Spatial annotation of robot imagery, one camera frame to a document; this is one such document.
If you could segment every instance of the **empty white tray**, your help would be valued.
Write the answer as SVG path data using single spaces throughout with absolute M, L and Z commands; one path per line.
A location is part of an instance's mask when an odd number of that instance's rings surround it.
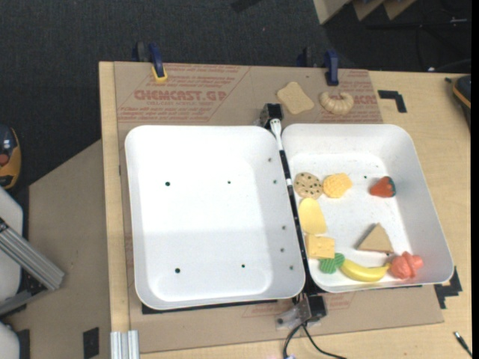
M 450 279 L 454 264 L 426 180 L 409 134 L 389 124 L 293 124 L 282 135 L 291 176 L 307 171 L 323 181 L 346 173 L 353 181 L 343 197 L 322 194 L 318 203 L 335 250 L 363 266 L 381 266 L 385 254 L 358 251 L 356 246 L 376 223 L 386 230 L 394 255 L 404 251 L 420 255 L 424 267 L 413 279 L 399 280 L 388 272 L 374 283 L 349 279 L 339 270 L 324 274 L 318 260 L 309 259 L 314 282 L 328 292 L 443 283 Z M 390 176 L 397 194 L 375 197 L 369 188 Z M 301 198 L 295 193 L 296 202 Z
M 305 271 L 273 135 L 139 126 L 125 141 L 135 288 L 148 307 L 292 298 Z

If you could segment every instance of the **tape measure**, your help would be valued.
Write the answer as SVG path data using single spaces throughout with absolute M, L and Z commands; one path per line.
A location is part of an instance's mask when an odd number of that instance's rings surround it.
M 0 185 L 13 188 L 20 175 L 22 154 L 15 131 L 0 124 Z

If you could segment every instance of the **red toy food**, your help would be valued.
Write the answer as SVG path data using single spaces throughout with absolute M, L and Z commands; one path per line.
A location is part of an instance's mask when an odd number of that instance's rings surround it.
M 396 185 L 391 177 L 384 176 L 369 189 L 369 192 L 377 197 L 393 197 L 396 195 Z
M 424 266 L 422 258 L 418 255 L 411 255 L 407 251 L 399 257 L 395 257 L 391 263 L 391 273 L 399 279 L 413 278 L 416 272 Z

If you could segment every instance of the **toy food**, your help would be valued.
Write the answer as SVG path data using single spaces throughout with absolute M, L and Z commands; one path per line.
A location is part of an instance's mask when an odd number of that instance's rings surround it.
M 320 270 L 325 274 L 334 274 L 338 267 L 344 264 L 344 255 L 336 253 L 334 258 L 324 258 L 320 260 Z
M 399 279 L 414 278 L 417 270 L 422 266 L 424 266 L 424 262 L 420 256 L 404 251 L 401 256 L 392 260 L 391 273 Z
M 297 82 L 289 82 L 284 88 L 278 90 L 276 96 L 291 114 L 299 114 L 314 108 L 313 100 L 306 95 Z
M 308 258 L 334 258 L 335 240 L 327 236 L 306 234 L 306 251 Z
M 352 260 L 344 260 L 343 265 L 339 268 L 347 277 L 359 282 L 377 282 L 382 279 L 391 263 L 385 263 L 383 266 L 365 267 L 353 262 Z
M 299 224 L 307 234 L 323 234 L 326 232 L 326 220 L 319 203 L 313 198 L 301 200 L 298 208 Z
M 340 99 L 333 99 L 329 96 L 329 92 L 322 92 L 320 94 L 320 104 L 325 110 L 333 114 L 348 114 L 353 108 L 354 99 L 348 93 L 339 93 Z
M 369 189 L 371 195 L 377 197 L 393 197 L 396 195 L 396 185 L 391 177 L 384 176 Z
M 393 253 L 388 234 L 381 224 L 376 226 L 366 235 L 358 246 L 358 250 L 362 251 L 378 251 L 380 253 Z
M 323 181 L 323 191 L 330 198 L 342 197 L 352 186 L 353 182 L 346 173 L 333 174 Z
M 295 192 L 303 198 L 316 200 L 323 193 L 320 179 L 308 172 L 298 173 L 294 178 L 293 187 Z

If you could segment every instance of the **wooden table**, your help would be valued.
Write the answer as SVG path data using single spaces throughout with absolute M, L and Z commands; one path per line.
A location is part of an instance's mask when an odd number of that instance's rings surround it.
M 109 289 L 112 331 L 128 331 L 129 302 L 113 62 L 100 62 L 100 100 L 106 191 Z M 457 267 L 463 291 L 446 299 L 445 322 L 389 330 L 317 337 L 318 345 L 347 358 L 467 358 L 454 338 L 459 331 L 472 349 L 471 135 L 451 84 L 439 73 L 370 72 L 374 89 L 402 94 L 407 113 L 392 99 L 377 96 L 385 123 L 403 127 L 415 142 L 427 184 Z M 142 355 L 142 358 L 281 358 L 283 341 L 243 343 Z M 294 339 L 289 352 L 320 358 L 307 338 Z

